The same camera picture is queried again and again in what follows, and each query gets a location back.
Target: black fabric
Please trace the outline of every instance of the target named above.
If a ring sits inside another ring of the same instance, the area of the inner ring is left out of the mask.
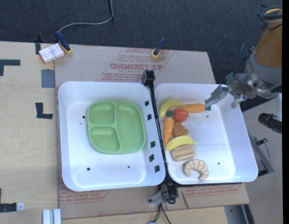
[[[282,0],[112,0],[115,20],[73,26],[61,33],[69,44],[206,51],[218,84],[238,65],[242,44],[256,46],[265,25],[259,5],[282,7]],[[0,41],[34,42],[74,22],[110,17],[107,0],[0,0]],[[248,108],[263,99],[243,102]]]

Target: toy tomato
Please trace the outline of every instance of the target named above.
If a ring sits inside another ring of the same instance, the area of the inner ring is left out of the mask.
[[[173,119],[177,122],[184,122],[189,117],[188,111],[184,110],[183,108],[176,108],[173,111]]]

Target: divided green plate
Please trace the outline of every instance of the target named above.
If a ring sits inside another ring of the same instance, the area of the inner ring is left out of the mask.
[[[133,153],[146,143],[141,110],[129,101],[93,103],[88,108],[87,126],[92,146],[102,153]]]

